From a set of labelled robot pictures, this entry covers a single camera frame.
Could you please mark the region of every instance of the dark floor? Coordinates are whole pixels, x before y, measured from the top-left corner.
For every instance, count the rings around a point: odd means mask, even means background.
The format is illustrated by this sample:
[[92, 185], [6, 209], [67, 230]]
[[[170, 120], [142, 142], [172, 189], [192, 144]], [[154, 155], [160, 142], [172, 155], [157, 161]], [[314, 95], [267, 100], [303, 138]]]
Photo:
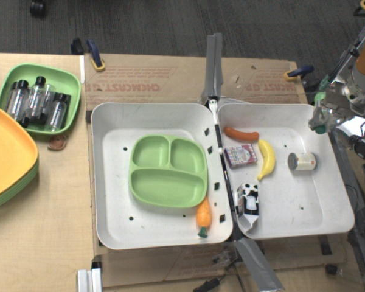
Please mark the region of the dark floor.
[[361, 0], [0, 0], [0, 52], [70, 54], [73, 38], [100, 52], [206, 55], [206, 35], [223, 34], [224, 57], [313, 65], [323, 78], [365, 24]]

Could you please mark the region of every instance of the orange plate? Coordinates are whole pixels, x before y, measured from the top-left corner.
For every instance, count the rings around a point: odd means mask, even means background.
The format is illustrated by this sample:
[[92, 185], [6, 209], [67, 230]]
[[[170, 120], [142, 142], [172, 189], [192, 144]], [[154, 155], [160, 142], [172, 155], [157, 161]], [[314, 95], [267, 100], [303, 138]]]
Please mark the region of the orange plate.
[[0, 193], [35, 165], [38, 147], [28, 133], [0, 109]]

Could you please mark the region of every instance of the blue clamp handle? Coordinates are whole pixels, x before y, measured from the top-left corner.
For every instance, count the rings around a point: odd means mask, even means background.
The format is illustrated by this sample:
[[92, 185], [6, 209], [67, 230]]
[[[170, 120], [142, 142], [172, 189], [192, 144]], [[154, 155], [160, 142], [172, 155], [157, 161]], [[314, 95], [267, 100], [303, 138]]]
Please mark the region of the blue clamp handle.
[[93, 39], [87, 39], [86, 43], [89, 47], [89, 51], [92, 54], [93, 60], [97, 67], [101, 67], [103, 65], [102, 59], [100, 58], [99, 50], [97, 49], [95, 41]]
[[303, 66], [303, 67], [297, 68], [294, 71], [288, 72], [287, 76], [289, 78], [293, 78], [293, 77], [297, 77], [299, 75], [300, 78], [303, 79], [307, 74], [310, 74], [313, 71], [314, 71], [314, 66], [308, 65], [308, 66]]

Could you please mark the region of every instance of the chair caster wheel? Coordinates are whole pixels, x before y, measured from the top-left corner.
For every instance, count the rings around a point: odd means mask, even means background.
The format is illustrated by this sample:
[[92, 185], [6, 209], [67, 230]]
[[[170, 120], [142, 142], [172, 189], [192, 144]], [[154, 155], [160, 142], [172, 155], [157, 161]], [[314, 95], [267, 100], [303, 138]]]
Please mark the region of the chair caster wheel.
[[30, 13], [35, 16], [43, 16], [46, 11], [46, 3], [43, 1], [32, 0]]

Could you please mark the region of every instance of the yellow banana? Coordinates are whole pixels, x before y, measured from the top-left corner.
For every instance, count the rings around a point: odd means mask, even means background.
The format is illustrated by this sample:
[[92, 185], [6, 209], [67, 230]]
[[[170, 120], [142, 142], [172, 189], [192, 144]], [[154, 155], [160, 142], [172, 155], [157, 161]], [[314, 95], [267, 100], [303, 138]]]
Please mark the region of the yellow banana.
[[261, 179], [269, 175], [273, 172], [274, 164], [276, 163], [276, 155], [274, 154], [274, 150], [267, 141], [264, 141], [263, 139], [260, 139], [258, 141], [258, 146], [260, 148], [260, 151], [263, 155], [263, 165], [262, 170], [257, 179], [261, 181]]

